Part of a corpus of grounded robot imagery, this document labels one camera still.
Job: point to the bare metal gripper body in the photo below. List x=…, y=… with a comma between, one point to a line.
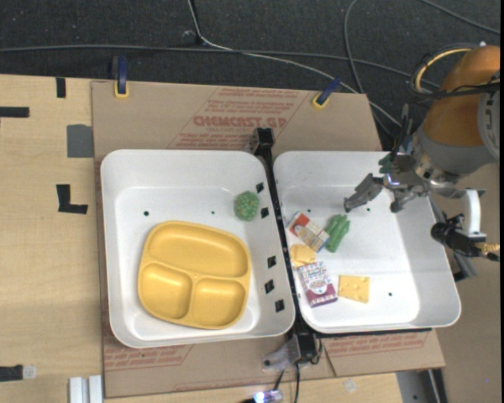
x=416, y=179

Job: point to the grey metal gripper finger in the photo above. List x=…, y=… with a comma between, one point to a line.
x=363, y=192
x=402, y=202

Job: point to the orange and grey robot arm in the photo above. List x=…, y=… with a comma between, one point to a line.
x=458, y=111

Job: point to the green toy vegetable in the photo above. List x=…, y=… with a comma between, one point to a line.
x=337, y=232

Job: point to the white plastic tray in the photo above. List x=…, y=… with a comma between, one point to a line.
x=172, y=174
x=407, y=258

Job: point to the white and red carton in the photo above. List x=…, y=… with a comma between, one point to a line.
x=308, y=231

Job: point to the yellow toy chip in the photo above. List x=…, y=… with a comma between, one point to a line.
x=301, y=255

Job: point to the thin black rod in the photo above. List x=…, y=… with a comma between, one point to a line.
x=282, y=233

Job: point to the yellow cheese slice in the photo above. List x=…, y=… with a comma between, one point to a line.
x=354, y=288

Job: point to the purple and white carton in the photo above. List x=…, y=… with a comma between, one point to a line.
x=318, y=284

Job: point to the yellow divided plate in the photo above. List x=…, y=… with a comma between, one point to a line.
x=193, y=273

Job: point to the brown cardboard board red print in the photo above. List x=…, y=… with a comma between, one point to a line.
x=151, y=116

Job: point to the black cylinder on white bracket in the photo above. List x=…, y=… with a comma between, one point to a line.
x=455, y=237

